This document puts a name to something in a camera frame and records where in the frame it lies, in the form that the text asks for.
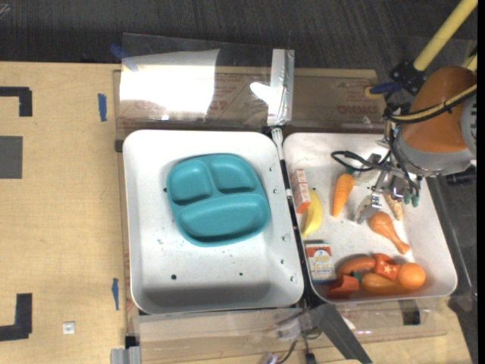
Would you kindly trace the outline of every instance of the orange fruit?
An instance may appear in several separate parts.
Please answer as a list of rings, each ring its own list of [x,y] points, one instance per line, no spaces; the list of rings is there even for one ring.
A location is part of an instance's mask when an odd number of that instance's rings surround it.
[[[426,272],[416,263],[404,263],[399,269],[397,281],[406,290],[417,290],[426,281]]]

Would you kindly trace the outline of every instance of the toy banana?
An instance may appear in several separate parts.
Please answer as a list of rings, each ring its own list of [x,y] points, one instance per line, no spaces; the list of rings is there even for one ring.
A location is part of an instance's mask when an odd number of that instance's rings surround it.
[[[302,237],[306,237],[310,233],[315,232],[320,227],[322,218],[324,217],[324,208],[318,194],[313,189],[310,189],[309,192],[311,203],[306,211],[306,220],[302,231]]]

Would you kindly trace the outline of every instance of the wooden surface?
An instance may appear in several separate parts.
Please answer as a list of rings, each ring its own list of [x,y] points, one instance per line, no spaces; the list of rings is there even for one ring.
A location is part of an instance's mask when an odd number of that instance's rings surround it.
[[[124,345],[112,77],[118,68],[0,62],[0,86],[33,91],[31,118],[18,117],[16,98],[0,97],[0,136],[23,137],[23,178],[0,180],[0,325],[13,324],[17,293],[33,294],[33,333],[26,340],[0,342],[1,364],[103,363],[111,348]],[[98,93],[107,96],[106,122],[99,117]],[[113,278],[119,283],[119,310]],[[440,311],[444,335],[364,348],[375,363],[471,362],[455,314],[446,306]],[[62,332],[69,321],[76,322],[75,334]],[[318,362],[343,359],[332,347],[315,353]],[[257,355],[206,362],[260,360]],[[305,361],[295,352],[287,362]]]

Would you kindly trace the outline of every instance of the black floor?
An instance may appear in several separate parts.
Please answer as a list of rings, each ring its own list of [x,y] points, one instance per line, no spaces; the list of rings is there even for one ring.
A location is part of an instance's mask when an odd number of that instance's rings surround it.
[[[289,46],[296,67],[374,69],[385,81],[399,62],[419,54],[459,1],[0,0],[0,61],[117,61],[110,44],[120,45],[123,33],[141,33]],[[3,16],[2,4],[10,8]],[[477,28],[475,10],[429,72],[461,64],[477,45]],[[440,189],[447,235],[451,243],[458,238],[456,295],[463,303],[470,284],[477,289],[477,185],[441,182]],[[477,303],[466,308],[457,305],[456,311],[477,362]]]

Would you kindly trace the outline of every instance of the clear plastic sheet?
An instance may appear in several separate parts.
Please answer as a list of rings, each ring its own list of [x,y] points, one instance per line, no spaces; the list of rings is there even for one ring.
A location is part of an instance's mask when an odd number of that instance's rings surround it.
[[[117,53],[118,130],[257,129],[291,120],[293,50],[125,34]]]

